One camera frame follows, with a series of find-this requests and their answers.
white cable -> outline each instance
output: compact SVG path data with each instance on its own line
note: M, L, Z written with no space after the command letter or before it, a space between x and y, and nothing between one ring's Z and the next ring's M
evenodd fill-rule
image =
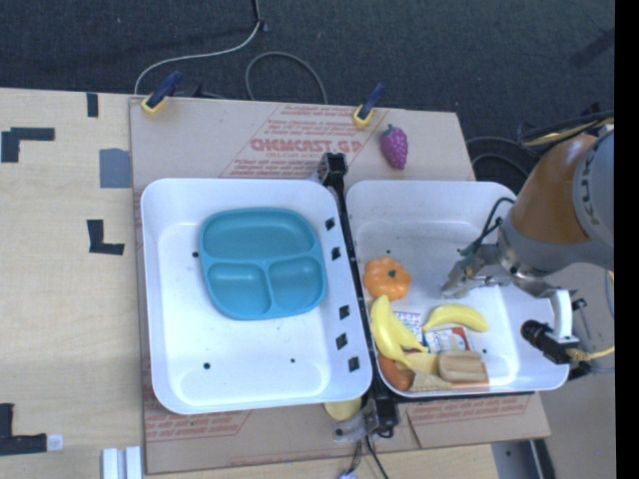
M253 32L251 32L251 35L240 45L235 46L233 48L229 48L228 50L223 50L220 52L210 52L210 53L200 53L200 54L196 54L196 55L185 55L183 57L175 57L173 59L165 59L163 61L160 61L156 64L153 64L152 66L149 66L147 69L145 69L142 74L138 77L138 80L136 80L136 86L133 90L133 93L135 95L138 95L139 90L140 90L140 83L142 82L142 79L147 76L151 71L153 71L156 68L159 68L160 66L164 66L165 64L169 64L171 62L179 62L179 61L183 61L183 60L194 60L194 59L206 59L206 58L210 58L210 57L219 57L220 55L226 55L228 53L233 53L233 52L237 52L238 50L241 50L242 48L244 48L245 46L247 46L251 41L253 41L253 38L256 37L256 34L258 33L258 31L260 30L260 26L262 25L262 15L260 14L260 3L258 2L258 0L254 0L255 5L256 5L256 14L258 15L258 22L256 23L255 28L253 29Z
M260 30L260 25L262 25L262 22L259 21L258 23L256 23L256 26L253 29L253 32L251 32L251 35L246 39L246 41L244 41L244 43L242 43L242 44L240 44L238 46L235 46L234 48L229 48L228 50L223 50L223 51L220 51L220 52L210 52L210 53L201 53L201 54L197 54L197 55L185 55L184 57L175 57L173 59L163 60L161 62L158 62L157 64L154 64L153 66L148 67L138 77L138 80L136 81L136 86L135 86L135 89L134 89L134 94L135 95L139 94L138 91L140 89L140 83L142 82L142 79L145 76L147 76L149 74L149 72L153 71L156 68L159 68L160 66L164 66L165 64L169 64L171 62L178 62L178 61L182 61L182 60L194 60L194 59L205 59L205 58L209 58L209 57L219 57L220 55L226 55L227 53L233 53L233 52L237 52L238 50L241 50L242 48L247 46L251 41L253 41L253 38L256 36L258 31Z

white plastic part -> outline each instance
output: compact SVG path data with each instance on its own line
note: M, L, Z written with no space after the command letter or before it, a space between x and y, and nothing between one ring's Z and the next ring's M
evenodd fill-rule
M557 342L576 342L572 335L572 301L566 289L557 289L550 296L550 304L555 314L553 331L550 336Z
M47 451L61 451L64 447L62 435L47 435Z
M410 272L408 295L392 303L396 311L417 312L421 320L449 303L441 295L459 249L475 240L494 203L514 194L496 183L446 181L364 181L346 194L360 273L376 257L390 255ZM501 205L495 217L505 217ZM485 242L496 238L490 235ZM369 295L366 302L371 303ZM453 390L404 392L404 397L485 395L550 390L561 386L568 365L557 365L527 342L520 332L528 319L554 321L548 298L535 298L515 285L472 289L456 300L479 310L488 331L468 329L475 351L482 354L488 385Z
M312 225L326 294L304 314L230 319L214 307L193 257L200 226L218 212L264 207L295 211ZM344 401L368 390L372 365L326 188L304 180L159 180L143 192L141 212L151 377L166 408L245 410Z
M103 449L100 456L101 479L142 479L142 449L131 446L126 449Z

wooden table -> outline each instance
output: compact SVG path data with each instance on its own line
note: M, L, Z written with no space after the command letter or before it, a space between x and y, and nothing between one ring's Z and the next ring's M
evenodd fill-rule
M15 404L14 434L64 437L60 452L0 457L0 477L95 478L102 449L144 443L133 193L101 189L98 164L101 150L129 149L128 100L101 94L95 118L85 93L0 90L0 130L55 129L0 163L0 402ZM89 253L87 220L124 253ZM497 477L489 444L381 459L391 478ZM348 464L164 477L336 478ZM369 456L357 474L381 477Z

metal bracket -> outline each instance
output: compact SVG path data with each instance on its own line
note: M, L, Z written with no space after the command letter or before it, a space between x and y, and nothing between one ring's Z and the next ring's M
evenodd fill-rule
M379 419L373 399L369 399L366 405L353 417L338 422L334 426L335 442L357 442L372 434L379 428Z

black tape marking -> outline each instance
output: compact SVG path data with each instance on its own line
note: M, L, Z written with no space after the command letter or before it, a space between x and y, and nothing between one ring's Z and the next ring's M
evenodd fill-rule
M124 253L123 243L104 243L104 221L87 220L87 228L89 230L89 252L91 253L107 253L110 255L122 255Z
M18 163L21 140L51 142L55 138L56 131L54 128L11 128L8 132L2 132L0 162L3 164Z
M0 404L0 456L14 454L34 454L47 451L47 435L14 436L13 404Z
M87 117L98 118L100 115L98 106L98 95L93 92L87 93Z
M128 151L100 151L100 188L130 188L131 158Z
M13 421L13 404L0 404L0 438L11 436L11 423Z
M2 148L0 161L3 164L17 164L20 155L20 141L12 137L9 132L2 132Z
M11 128L10 133L18 140L51 142L56 138L55 128Z

